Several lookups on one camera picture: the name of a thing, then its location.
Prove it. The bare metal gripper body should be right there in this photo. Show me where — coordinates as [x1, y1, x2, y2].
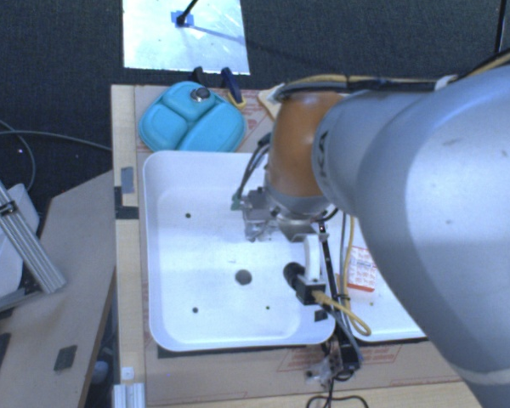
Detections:
[240, 187, 322, 244]

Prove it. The thin black and white rod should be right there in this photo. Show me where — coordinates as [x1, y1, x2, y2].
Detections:
[317, 222, 348, 346]

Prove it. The red and white carton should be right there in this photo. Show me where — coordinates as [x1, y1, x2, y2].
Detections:
[346, 245, 377, 294]

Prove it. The blue divided plate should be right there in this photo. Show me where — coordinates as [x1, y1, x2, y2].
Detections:
[137, 80, 248, 154]

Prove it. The brown cardboard board red print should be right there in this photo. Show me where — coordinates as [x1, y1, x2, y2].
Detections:
[133, 84, 468, 405]

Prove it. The black cylinder on white bracket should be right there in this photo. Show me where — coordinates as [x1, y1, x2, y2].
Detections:
[282, 234, 328, 308]

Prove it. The black block with thin wires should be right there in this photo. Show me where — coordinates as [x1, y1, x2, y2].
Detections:
[322, 341, 363, 383]

